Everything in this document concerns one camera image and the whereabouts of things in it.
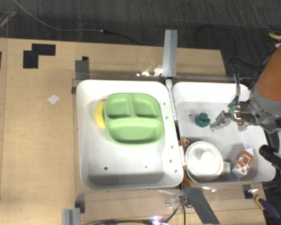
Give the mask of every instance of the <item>teal object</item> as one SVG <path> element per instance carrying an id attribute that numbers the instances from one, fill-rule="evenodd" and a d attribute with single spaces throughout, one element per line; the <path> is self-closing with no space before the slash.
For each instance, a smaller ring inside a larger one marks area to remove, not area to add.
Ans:
<path id="1" fill-rule="evenodd" d="M 196 124 L 201 128 L 207 127 L 210 124 L 210 119 L 208 118 L 208 115 L 204 112 L 201 112 L 199 117 L 197 117 L 195 121 Z"/>
<path id="2" fill-rule="evenodd" d="M 236 109 L 236 104 L 235 104 L 235 100 L 232 100 L 231 103 L 228 104 L 229 109 L 229 113 L 234 113 L 235 109 Z"/>
<path id="3" fill-rule="evenodd" d="M 122 145 L 145 145 L 162 139 L 163 118 L 158 102 L 148 94 L 117 93 L 104 107 L 109 138 Z"/>

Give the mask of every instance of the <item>wooden surface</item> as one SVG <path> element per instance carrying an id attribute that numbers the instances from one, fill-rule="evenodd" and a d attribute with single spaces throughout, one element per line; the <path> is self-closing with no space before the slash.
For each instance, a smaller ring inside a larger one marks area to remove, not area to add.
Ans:
<path id="1" fill-rule="evenodd" d="M 56 56 L 39 56 L 39 69 L 23 69 L 23 50 L 32 43 L 56 44 Z M 76 199 L 74 61 L 88 56 L 92 71 L 137 73 L 161 65 L 163 49 L 19 39 L 9 39 L 7 48 L 0 225 L 58 225 Z M 177 63 L 179 73 L 225 76 L 219 51 L 178 49 Z M 47 101 L 53 94 L 60 97 L 54 105 Z M 253 200 L 235 196 L 208 198 L 222 224 L 265 224 Z M 187 213 L 186 224 L 200 224 L 193 210 Z M 171 220 L 182 223 L 182 215 Z"/>

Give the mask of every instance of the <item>plastic container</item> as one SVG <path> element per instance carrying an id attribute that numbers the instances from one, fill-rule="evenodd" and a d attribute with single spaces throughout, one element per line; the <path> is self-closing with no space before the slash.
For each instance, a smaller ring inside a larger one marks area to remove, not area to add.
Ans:
<path id="1" fill-rule="evenodd" d="M 188 171 L 201 180 L 214 180 L 223 172 L 224 161 L 219 150 L 207 142 L 195 142 L 185 154 Z"/>
<path id="2" fill-rule="evenodd" d="M 155 98 L 141 93 L 109 96 L 104 107 L 109 138 L 123 145 L 152 144 L 162 139 L 163 119 Z"/>

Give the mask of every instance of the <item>small box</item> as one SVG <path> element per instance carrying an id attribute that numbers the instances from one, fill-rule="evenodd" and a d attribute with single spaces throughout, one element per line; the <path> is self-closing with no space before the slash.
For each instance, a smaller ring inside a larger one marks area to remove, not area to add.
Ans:
<path id="1" fill-rule="evenodd" d="M 254 153 L 252 148 L 241 151 L 233 163 L 231 172 L 238 178 L 244 177 L 247 175 L 253 159 Z"/>

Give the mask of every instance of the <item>white tray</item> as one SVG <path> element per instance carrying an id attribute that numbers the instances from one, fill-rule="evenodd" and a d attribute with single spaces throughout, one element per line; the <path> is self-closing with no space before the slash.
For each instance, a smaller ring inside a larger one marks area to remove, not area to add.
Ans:
<path id="1" fill-rule="evenodd" d="M 97 102 L 121 92 L 146 93 L 158 101 L 164 123 L 164 137 L 159 142 L 133 147 L 114 144 L 106 130 L 95 124 Z M 155 188 L 181 183 L 184 173 L 170 97 L 164 85 L 158 82 L 85 80 L 77 87 L 77 109 L 80 173 L 87 188 Z"/>
<path id="2" fill-rule="evenodd" d="M 275 176 L 275 168 L 259 154 L 260 146 L 267 144 L 261 127 L 249 126 L 246 131 L 239 132 L 237 124 L 232 121 L 227 127 L 211 132 L 209 126 L 200 128 L 195 123 L 195 118 L 200 113 L 207 113 L 211 122 L 214 122 L 220 111 L 228 110 L 227 105 L 233 100 L 235 92 L 235 84 L 230 83 L 178 82 L 173 87 L 182 137 L 188 138 L 191 142 L 205 141 L 213 144 L 225 161 L 233 162 L 239 152 L 251 147 L 255 155 L 248 174 L 241 179 L 231 174 L 228 180 L 206 182 L 192 178 L 195 182 L 201 184 L 265 182 Z M 249 94 L 248 88 L 241 85 L 240 101 L 246 101 Z"/>

